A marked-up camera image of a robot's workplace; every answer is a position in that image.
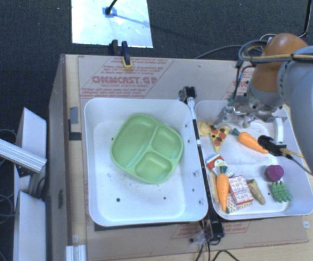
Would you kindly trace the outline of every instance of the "pizza slice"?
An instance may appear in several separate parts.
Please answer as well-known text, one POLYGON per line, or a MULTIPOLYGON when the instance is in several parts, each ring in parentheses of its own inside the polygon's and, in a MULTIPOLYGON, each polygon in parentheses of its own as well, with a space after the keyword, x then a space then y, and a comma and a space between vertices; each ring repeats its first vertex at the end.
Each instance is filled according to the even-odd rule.
POLYGON ((228 136, 231 127, 229 125, 222 125, 216 128, 211 126, 210 137, 214 146, 215 152, 218 152, 225 138, 228 136))

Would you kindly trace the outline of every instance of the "green plate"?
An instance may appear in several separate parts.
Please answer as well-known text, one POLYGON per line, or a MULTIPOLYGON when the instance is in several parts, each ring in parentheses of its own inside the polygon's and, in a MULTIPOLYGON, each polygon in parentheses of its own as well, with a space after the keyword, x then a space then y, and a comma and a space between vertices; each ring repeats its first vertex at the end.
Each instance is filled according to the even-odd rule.
POLYGON ((110 146, 114 164, 137 179, 159 184, 174 171, 183 152, 179 133, 147 114, 133 114, 110 146))

